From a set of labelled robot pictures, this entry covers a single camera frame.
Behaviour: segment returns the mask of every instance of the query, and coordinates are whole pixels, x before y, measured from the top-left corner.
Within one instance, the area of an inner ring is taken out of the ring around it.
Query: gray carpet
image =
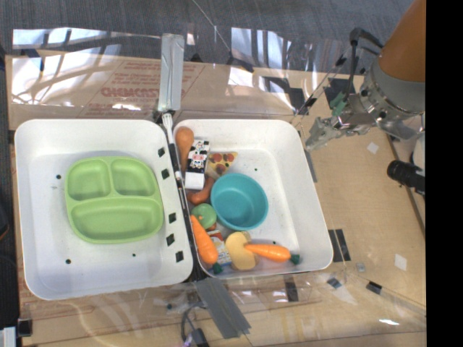
[[[0,44],[12,53],[15,28],[81,27],[141,35],[185,34],[193,27],[196,51],[206,62],[226,62],[211,22],[229,40],[230,27],[270,30],[325,46],[320,69],[329,68],[332,43],[347,43],[354,27],[385,42],[413,0],[0,0]],[[4,73],[0,79],[0,198],[12,221],[12,185]],[[14,230],[0,242],[0,328],[19,316]]]

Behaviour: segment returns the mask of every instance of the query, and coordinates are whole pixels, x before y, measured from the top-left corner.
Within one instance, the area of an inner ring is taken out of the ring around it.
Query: blue bowl
[[[241,173],[223,175],[212,186],[211,205],[218,221],[227,228],[257,228],[267,217],[268,200],[262,187]]]

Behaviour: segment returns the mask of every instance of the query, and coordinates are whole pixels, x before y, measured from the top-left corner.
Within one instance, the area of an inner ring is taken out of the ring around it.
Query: pizza slice
[[[237,159],[237,156],[238,152],[210,152],[206,174],[217,180],[220,176],[226,174]]]

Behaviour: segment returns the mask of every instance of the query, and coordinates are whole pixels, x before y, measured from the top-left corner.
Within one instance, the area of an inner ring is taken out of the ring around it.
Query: white container
[[[250,231],[251,237],[256,242],[276,241],[301,257],[298,265],[262,259],[246,272],[224,266],[218,278],[303,273],[330,265],[331,241],[292,125],[279,120],[196,119],[182,121],[175,130],[180,126],[208,140],[211,151],[239,153],[229,171],[253,177],[269,201],[266,221]],[[68,299],[171,285],[189,277],[196,253],[190,251],[166,136],[158,125],[143,120],[37,119],[17,128],[15,147],[25,280],[36,296]],[[64,176],[77,160],[97,155],[128,155],[153,169],[165,217],[157,234],[130,243],[92,244],[73,232]],[[175,221],[170,222],[173,214]],[[221,230],[225,236],[229,233]]]
[[[228,173],[252,177],[262,186],[268,198],[265,221],[249,234],[253,241],[276,242],[300,263],[277,263],[261,259],[249,271],[224,266],[218,278],[303,273],[328,267],[333,247],[315,190],[312,174],[297,130],[280,120],[190,119],[174,129],[189,127],[195,137],[207,140],[211,152],[238,152]],[[223,236],[231,231],[218,225]]]
[[[192,253],[162,128],[138,120],[32,120],[18,127],[15,147],[25,280],[36,296],[68,299],[188,278]],[[157,234],[131,243],[92,244],[72,231],[64,177],[74,162],[97,155],[128,155],[153,169],[164,208]],[[167,179],[163,170],[169,172]]]

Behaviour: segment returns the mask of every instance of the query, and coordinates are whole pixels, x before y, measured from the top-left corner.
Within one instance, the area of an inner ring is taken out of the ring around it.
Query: green plate
[[[71,227],[86,241],[136,241],[162,227],[158,182],[148,165],[136,158],[79,160],[67,172],[65,193]]]

